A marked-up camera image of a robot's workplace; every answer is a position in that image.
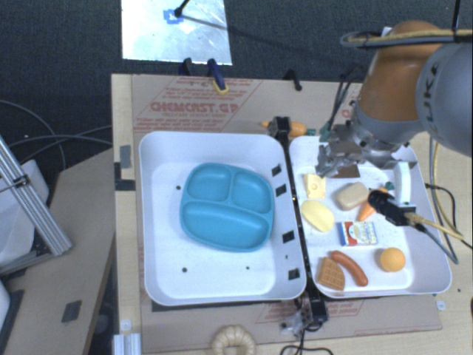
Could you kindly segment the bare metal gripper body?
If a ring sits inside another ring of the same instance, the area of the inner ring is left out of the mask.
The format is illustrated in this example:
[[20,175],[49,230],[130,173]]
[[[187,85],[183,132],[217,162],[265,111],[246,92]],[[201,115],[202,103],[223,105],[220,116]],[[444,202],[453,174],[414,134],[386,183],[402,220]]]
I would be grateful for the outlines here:
[[401,145],[385,142],[359,124],[338,124],[330,132],[326,147],[330,158],[345,156],[350,165],[368,161],[379,169],[388,169],[393,167],[392,154]]

